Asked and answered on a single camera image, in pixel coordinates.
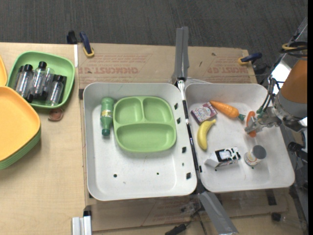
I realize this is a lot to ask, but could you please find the orange toy sausage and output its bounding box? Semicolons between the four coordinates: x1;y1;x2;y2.
246;111;257;138

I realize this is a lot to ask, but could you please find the pink and white carton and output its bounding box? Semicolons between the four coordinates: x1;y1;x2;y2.
190;102;218;125

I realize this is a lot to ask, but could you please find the brown cardboard board red print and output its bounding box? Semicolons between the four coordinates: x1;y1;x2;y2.
77;42;288;232

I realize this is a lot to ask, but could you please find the black and white carton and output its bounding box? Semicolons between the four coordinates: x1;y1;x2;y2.
204;146;242;168

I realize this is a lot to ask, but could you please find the small white can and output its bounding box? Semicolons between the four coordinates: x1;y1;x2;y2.
244;144;267;166

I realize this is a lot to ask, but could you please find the black cylinder on white bracket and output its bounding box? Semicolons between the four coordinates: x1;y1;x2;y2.
288;125;308;161

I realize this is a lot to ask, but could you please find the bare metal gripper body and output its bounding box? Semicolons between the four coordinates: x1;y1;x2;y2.
256;106;283;130

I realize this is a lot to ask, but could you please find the yellow plate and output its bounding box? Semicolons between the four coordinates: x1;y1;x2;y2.
0;55;8;87
0;86;42;162

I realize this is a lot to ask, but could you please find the green plastic bottle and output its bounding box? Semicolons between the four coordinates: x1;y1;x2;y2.
100;96;115;136

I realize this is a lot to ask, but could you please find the orange toy carrot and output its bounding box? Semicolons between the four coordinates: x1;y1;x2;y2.
209;100;246;121

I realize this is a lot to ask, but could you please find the yellow banana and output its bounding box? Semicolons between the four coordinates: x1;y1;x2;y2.
197;118;217;151

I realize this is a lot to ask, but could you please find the green divided plate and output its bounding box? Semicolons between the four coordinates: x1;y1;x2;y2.
112;95;177;153

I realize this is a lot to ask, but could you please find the white plastic tray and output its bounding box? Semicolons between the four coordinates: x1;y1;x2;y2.
183;83;296;194
82;82;198;202

